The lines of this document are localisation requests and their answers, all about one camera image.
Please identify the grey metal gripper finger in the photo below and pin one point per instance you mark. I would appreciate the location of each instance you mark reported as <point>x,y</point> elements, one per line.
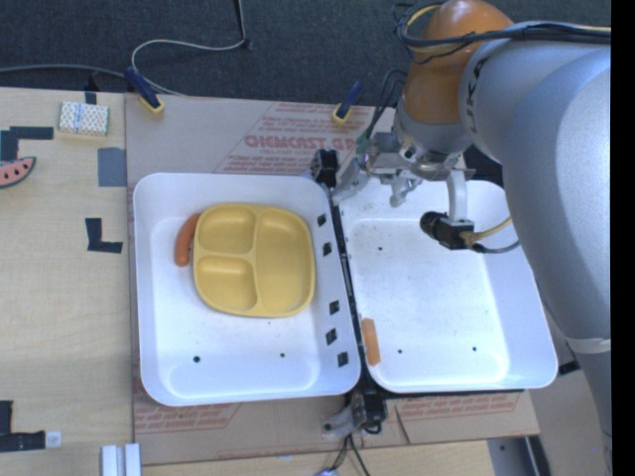
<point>403,189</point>
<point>353,180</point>

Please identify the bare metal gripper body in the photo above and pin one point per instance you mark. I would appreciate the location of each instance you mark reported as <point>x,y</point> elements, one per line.
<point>392,159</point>

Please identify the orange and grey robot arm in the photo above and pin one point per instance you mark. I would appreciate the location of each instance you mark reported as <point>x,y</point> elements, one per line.
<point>546,132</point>

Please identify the thin black rod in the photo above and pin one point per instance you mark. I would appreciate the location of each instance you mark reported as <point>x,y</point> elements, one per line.
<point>348,280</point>

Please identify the yellow divided plate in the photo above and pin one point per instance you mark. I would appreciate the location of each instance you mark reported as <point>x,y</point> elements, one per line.
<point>258,261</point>

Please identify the white plastic tray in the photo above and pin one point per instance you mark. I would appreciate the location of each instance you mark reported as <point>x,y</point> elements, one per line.
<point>436,310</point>
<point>233,360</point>

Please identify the orange flat stick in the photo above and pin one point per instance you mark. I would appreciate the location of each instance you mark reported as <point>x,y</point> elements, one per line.
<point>371,341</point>

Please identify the brown cardboard board red print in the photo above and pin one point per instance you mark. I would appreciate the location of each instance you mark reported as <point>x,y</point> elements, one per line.
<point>198,137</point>

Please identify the orange sausage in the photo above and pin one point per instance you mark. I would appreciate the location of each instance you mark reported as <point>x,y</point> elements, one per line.
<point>182,243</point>

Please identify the red watermelon slice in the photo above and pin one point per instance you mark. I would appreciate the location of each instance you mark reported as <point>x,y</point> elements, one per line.
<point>16,170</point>

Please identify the black cylinder on white bracket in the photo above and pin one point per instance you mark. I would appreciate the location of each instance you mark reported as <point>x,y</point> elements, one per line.
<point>446,228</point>

